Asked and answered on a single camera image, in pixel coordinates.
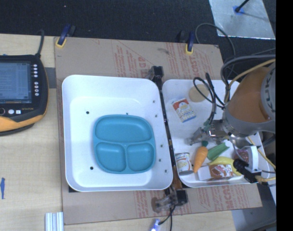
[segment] carrot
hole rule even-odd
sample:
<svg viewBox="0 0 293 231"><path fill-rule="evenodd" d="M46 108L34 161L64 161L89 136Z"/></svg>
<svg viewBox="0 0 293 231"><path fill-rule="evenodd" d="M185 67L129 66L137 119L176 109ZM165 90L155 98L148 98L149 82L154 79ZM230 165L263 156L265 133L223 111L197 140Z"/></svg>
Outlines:
<svg viewBox="0 0 293 231"><path fill-rule="evenodd" d="M201 146L197 149L194 160L194 173L197 173L198 169L202 166L204 160L208 156L208 148Z"/></svg>

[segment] display screen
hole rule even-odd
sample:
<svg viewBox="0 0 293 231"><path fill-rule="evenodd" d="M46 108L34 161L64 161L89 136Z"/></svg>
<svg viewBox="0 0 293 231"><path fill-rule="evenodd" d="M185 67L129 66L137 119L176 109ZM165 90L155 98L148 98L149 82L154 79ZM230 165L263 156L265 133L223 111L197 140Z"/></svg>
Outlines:
<svg viewBox="0 0 293 231"><path fill-rule="evenodd" d="M0 63L0 103L31 103L30 63Z"/></svg>

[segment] silver metal sheet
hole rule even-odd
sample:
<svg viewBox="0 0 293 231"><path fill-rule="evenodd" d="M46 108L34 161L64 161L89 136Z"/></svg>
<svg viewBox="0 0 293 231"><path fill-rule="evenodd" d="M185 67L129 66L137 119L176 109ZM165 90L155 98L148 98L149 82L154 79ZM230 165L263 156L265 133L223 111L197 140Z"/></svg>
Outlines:
<svg viewBox="0 0 293 231"><path fill-rule="evenodd" d="M245 0L209 0L215 25L230 37L275 39L262 0L249 0L239 13L234 10Z"/></svg>

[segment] yellow banana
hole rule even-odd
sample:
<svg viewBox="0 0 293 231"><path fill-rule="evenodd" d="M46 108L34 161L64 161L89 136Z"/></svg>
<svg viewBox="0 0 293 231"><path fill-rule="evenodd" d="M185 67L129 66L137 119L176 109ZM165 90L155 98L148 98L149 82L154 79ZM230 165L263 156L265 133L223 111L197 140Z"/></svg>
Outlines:
<svg viewBox="0 0 293 231"><path fill-rule="evenodd" d="M234 168L233 161L234 160L232 158L229 158L229 157L226 157L226 156L219 156L214 161L208 163L208 165L230 164L231 165L231 168L232 168L232 171L233 171L234 174L236 174L238 176L242 175L241 173L239 173L236 170L236 168Z"/></svg>

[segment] cardboard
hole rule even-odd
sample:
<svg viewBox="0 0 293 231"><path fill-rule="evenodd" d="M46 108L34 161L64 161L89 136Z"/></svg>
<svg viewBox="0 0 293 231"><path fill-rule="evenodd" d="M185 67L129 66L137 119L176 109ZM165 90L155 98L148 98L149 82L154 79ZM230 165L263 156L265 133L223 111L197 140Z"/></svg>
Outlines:
<svg viewBox="0 0 293 231"><path fill-rule="evenodd" d="M159 217L168 212L156 213L151 204L165 197L164 191L75 192L69 188L65 178L63 80L73 74L144 78L152 66L163 66L163 81L203 78L205 72L220 79L223 62L217 46L195 44L192 55L185 53L185 46L92 38L67 38L63 48L55 46L64 224ZM256 184L187 188L186 192L189 202L177 207L174 215L262 206Z"/></svg>

